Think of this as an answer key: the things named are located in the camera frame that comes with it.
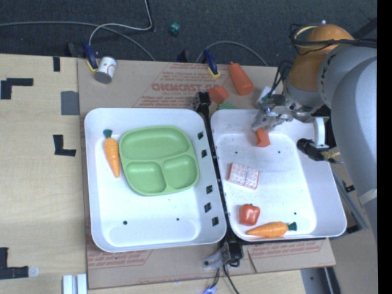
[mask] orange bottle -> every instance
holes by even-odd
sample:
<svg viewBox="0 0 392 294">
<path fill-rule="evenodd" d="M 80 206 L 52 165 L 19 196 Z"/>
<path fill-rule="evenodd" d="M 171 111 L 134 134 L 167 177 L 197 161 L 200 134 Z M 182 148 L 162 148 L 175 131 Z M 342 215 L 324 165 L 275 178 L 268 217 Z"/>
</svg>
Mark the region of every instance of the orange bottle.
<svg viewBox="0 0 392 294">
<path fill-rule="evenodd" d="M 255 87 L 251 79 L 246 75 L 245 71 L 238 63 L 231 61 L 228 70 L 238 94 L 245 96 L 253 91 Z"/>
</svg>

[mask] orange carrot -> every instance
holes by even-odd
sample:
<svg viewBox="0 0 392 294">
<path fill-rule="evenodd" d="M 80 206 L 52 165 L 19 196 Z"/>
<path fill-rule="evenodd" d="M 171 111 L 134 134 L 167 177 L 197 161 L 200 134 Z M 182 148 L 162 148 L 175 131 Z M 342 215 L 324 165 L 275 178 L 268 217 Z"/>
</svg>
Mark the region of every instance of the orange carrot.
<svg viewBox="0 0 392 294">
<path fill-rule="evenodd" d="M 267 224 L 263 224 L 259 227 L 252 228 L 248 230 L 246 234 L 275 238 L 278 236 L 282 236 L 284 233 L 286 233 L 289 230 L 296 231 L 295 222 L 287 225 L 282 221 L 277 221 L 277 222 L 270 222 Z"/>
<path fill-rule="evenodd" d="M 104 135 L 106 137 L 104 141 L 104 150 L 110 168 L 115 174 L 115 177 L 118 178 L 120 176 L 120 155 L 118 152 L 118 142 L 111 137 L 112 133 L 112 130 L 104 130 Z"/>
</svg>

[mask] wooden table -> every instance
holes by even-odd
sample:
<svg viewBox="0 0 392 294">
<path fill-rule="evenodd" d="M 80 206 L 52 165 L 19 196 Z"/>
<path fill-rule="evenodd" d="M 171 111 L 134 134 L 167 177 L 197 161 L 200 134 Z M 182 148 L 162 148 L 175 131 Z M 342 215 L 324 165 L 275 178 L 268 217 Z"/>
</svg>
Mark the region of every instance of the wooden table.
<svg viewBox="0 0 392 294">
<path fill-rule="evenodd" d="M 78 91 L 77 60 L 0 55 L 0 80 L 33 78 L 12 86 L 0 100 L 0 247 L 8 266 L 36 266 L 38 276 L 0 280 L 1 293 L 61 293 L 66 274 L 86 273 L 85 214 L 81 175 L 80 119 L 61 114 L 61 92 Z M 64 136 L 56 156 L 53 135 Z M 300 271 L 233 276 L 240 293 L 304 294 Z M 89 290 L 89 293 L 203 293 L 212 279 Z M 218 293 L 233 293 L 222 277 Z"/>
</svg>

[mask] cardboard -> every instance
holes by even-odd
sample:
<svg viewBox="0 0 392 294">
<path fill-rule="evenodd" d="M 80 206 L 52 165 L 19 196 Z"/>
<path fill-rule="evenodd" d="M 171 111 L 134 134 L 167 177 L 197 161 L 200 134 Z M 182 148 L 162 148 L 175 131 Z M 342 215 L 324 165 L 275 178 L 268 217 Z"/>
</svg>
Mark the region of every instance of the cardboard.
<svg viewBox="0 0 392 294">
<path fill-rule="evenodd" d="M 86 252 L 89 288 L 108 288 L 213 277 L 203 269 L 203 258 L 218 250 L 218 244 L 155 249 L 150 251 L 106 253 L 95 246 L 89 226 L 89 200 L 83 121 L 86 114 L 100 107 L 187 108 L 197 92 L 223 86 L 226 102 L 236 108 L 255 108 L 265 86 L 271 86 L 276 68 L 247 67 L 244 71 L 255 85 L 246 96 L 236 92 L 228 66 L 218 65 L 220 77 L 212 79 L 205 64 L 175 62 L 118 61 L 110 84 L 99 83 L 84 59 L 78 59 L 81 124 L 81 156 L 86 216 Z M 217 108 L 213 103 L 211 112 Z M 243 247 L 244 258 L 230 274 L 254 274 L 298 270 L 335 264 L 328 239 L 266 243 Z"/>
</svg>

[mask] dark background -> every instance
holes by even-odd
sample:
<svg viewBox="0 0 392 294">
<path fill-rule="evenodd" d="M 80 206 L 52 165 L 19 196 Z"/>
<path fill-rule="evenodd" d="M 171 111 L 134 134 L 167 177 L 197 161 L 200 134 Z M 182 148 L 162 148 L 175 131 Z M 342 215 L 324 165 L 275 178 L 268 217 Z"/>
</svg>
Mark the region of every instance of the dark background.
<svg viewBox="0 0 392 294">
<path fill-rule="evenodd" d="M 377 0 L 148 0 L 154 31 L 136 32 L 111 27 L 145 47 L 157 61 L 176 61 L 185 48 L 195 62 L 204 48 L 228 40 L 246 45 L 219 44 L 209 50 L 218 64 L 231 60 L 242 65 L 277 66 L 293 61 L 295 49 L 288 35 L 291 24 L 314 24 L 325 20 L 354 37 L 377 38 Z M 94 27 L 77 24 L 19 24 L 26 21 L 78 21 L 101 25 L 119 23 L 147 27 L 143 0 L 0 0 L 0 53 L 65 56 L 73 42 L 83 56 L 82 41 Z M 177 22 L 177 37 L 168 31 Z M 131 41 L 100 30 L 92 40 L 98 57 L 152 60 Z"/>
</svg>

